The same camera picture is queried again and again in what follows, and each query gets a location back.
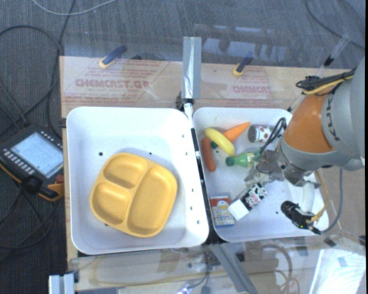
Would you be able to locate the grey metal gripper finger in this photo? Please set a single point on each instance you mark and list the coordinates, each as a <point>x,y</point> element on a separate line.
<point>253,174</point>
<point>265,180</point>

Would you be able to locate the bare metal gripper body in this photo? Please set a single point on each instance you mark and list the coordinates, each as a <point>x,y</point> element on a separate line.
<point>274,164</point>

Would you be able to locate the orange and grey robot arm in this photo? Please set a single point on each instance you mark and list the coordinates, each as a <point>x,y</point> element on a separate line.
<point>306,133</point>

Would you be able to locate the green bottle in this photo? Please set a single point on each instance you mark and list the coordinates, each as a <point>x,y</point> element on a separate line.
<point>240,160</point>

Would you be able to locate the cow print carton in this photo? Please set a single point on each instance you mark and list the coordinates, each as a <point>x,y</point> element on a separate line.
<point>251,199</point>

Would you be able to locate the small can with red dots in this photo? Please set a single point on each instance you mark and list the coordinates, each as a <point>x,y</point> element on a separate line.
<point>259,133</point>

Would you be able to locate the white plastic tray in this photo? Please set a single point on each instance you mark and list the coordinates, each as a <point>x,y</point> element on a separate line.
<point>263,225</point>
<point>125,127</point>

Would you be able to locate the yellow banana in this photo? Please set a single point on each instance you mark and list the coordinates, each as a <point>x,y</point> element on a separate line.
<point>222,140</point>

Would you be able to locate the orange carrot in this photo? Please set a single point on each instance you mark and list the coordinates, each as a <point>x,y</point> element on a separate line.
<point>237,130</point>

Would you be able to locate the red and blue packet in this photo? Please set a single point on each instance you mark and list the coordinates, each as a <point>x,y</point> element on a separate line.
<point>222,211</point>

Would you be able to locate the orange-brown sausage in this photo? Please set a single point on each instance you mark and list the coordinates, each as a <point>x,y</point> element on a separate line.
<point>208,156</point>

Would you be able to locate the small dark green piece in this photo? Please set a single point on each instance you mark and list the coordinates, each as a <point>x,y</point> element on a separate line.
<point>214,145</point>

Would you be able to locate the yellow divided plate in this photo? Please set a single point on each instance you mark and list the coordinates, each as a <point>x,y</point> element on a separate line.
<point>135,194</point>

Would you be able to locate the brown cardboard board red print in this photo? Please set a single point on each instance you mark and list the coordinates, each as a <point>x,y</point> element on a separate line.
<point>116,81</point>

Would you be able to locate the black cylinder on white bracket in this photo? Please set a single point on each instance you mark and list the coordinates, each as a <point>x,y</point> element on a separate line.
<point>296,212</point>

